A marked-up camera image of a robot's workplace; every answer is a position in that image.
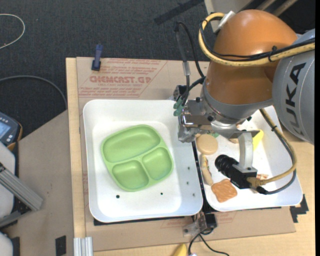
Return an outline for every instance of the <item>yellow cable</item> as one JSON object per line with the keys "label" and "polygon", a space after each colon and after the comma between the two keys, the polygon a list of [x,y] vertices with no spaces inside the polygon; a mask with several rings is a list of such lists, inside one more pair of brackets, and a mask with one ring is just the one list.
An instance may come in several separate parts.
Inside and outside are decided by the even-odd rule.
{"label": "yellow cable", "polygon": [[[216,12],[216,13],[210,14],[202,22],[202,24],[201,24],[202,30],[205,30],[207,24],[210,21],[212,21],[212,19],[214,19],[214,18],[223,18],[224,16],[225,16],[225,14],[222,13],[222,12]],[[232,60],[222,59],[222,58],[212,54],[207,49],[207,47],[205,45],[204,39],[203,39],[202,34],[201,34],[201,30],[199,30],[198,40],[199,40],[200,48],[202,49],[203,53],[210,60],[212,60],[212,61],[214,61],[216,63],[222,64],[222,65],[233,66],[233,67],[259,66],[259,65],[267,64],[270,61],[271,62],[275,62],[275,61],[278,61],[278,60],[286,58],[286,57],[290,57],[290,56],[294,56],[294,55],[301,54],[301,53],[304,53],[304,52],[312,51],[312,50],[314,50],[316,48],[316,43],[312,42],[312,43],[309,43],[309,44],[306,44],[306,45],[298,46],[296,48],[283,51],[281,53],[277,53],[277,54],[271,55],[270,57],[264,57],[264,58],[261,58],[261,59],[248,60],[248,61],[232,61]]]}
{"label": "yellow cable", "polygon": [[282,140],[284,140],[284,142],[286,143],[287,147],[291,151],[291,153],[292,153],[292,166],[287,171],[285,171],[285,172],[283,172],[283,173],[281,173],[281,174],[279,174],[277,176],[274,176],[272,178],[260,180],[260,179],[258,179],[256,177],[248,177],[246,180],[252,185],[253,188],[257,188],[257,187],[263,186],[263,185],[265,185],[267,183],[274,182],[274,181],[277,181],[279,179],[282,179],[285,176],[291,174],[296,169],[296,166],[297,166],[297,156],[296,156],[294,148],[290,145],[290,143],[288,142],[288,140],[286,139],[284,134],[280,131],[280,129],[272,121],[272,119],[270,118],[268,113],[264,109],[261,109],[260,111],[261,111],[262,115],[268,120],[270,126],[272,126],[274,131],[277,133],[277,135],[280,136]]}

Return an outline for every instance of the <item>cardboard sheet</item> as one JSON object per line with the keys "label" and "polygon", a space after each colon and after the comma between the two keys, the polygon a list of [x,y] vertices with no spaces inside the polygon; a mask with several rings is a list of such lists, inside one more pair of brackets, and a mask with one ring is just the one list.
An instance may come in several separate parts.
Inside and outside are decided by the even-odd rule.
{"label": "cardboard sheet", "polygon": [[[93,238],[94,251],[136,248],[189,242],[183,227],[190,217],[94,225],[89,210],[86,145],[82,109],[93,99],[169,99],[177,85],[185,84],[181,61],[147,59],[101,59],[100,71],[92,71],[93,58],[77,57],[77,84],[80,115],[81,155],[85,203],[86,235]],[[206,73],[209,62],[200,62]],[[200,76],[190,63],[191,83]],[[190,92],[190,99],[200,94],[200,86]],[[218,227],[208,240],[295,232],[289,207],[216,212]]]}

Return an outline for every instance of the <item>wooden edge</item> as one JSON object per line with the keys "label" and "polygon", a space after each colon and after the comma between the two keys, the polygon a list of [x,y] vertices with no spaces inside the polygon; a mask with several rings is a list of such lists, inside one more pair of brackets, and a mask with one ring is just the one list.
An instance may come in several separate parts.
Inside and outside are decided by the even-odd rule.
{"label": "wooden edge", "polygon": [[79,121],[77,59],[66,58],[69,140],[71,160],[73,232],[75,238],[86,237],[83,170]]}

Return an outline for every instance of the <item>white cable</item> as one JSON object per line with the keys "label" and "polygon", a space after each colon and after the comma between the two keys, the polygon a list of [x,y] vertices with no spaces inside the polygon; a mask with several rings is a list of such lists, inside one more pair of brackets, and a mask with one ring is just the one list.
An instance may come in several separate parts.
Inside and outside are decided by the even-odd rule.
{"label": "white cable", "polygon": [[0,50],[1,50],[1,49],[5,48],[5,47],[7,47],[7,46],[9,46],[9,45],[14,44],[16,41],[18,41],[20,38],[22,38],[22,36],[24,35],[25,30],[26,30],[26,25],[25,25],[24,21],[23,21],[20,17],[18,17],[18,16],[16,16],[16,15],[14,15],[14,14],[0,13],[0,16],[10,16],[10,17],[15,17],[15,18],[17,18],[17,19],[22,23],[22,25],[23,25],[23,30],[22,30],[21,35],[20,35],[17,39],[13,40],[12,42],[7,43],[7,44],[5,44],[5,45],[3,45],[3,46],[0,46]]}

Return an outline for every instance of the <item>wooden table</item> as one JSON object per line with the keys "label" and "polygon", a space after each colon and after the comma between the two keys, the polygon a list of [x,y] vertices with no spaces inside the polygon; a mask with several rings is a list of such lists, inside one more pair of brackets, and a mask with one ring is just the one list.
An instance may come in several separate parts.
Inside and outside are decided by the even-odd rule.
{"label": "wooden table", "polygon": [[[86,237],[84,191],[81,161],[81,140],[79,133],[79,108],[76,58],[66,59],[67,97],[69,115],[70,156],[72,176],[72,201],[74,237]],[[316,255],[315,242],[315,147],[284,131],[294,147],[297,158],[297,175],[309,208],[298,216],[296,232],[209,241],[215,250],[230,256],[313,256]],[[95,252],[95,256],[170,256],[177,244],[119,249]],[[198,256],[213,255],[203,242],[195,242],[192,252]]]}

